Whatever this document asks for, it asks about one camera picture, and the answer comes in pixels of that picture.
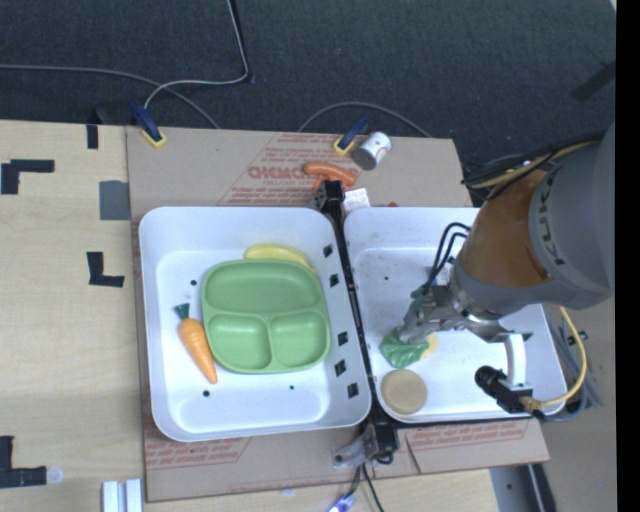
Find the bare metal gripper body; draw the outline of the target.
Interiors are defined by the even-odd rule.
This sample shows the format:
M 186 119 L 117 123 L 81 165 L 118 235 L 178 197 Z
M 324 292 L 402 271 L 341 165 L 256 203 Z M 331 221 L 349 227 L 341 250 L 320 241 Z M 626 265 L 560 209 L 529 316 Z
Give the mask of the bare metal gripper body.
M 467 330 L 484 341 L 498 341 L 506 335 L 500 316 L 480 309 L 467 300 L 457 289 L 436 285 L 426 293 L 418 308 L 418 332 L 420 335 Z

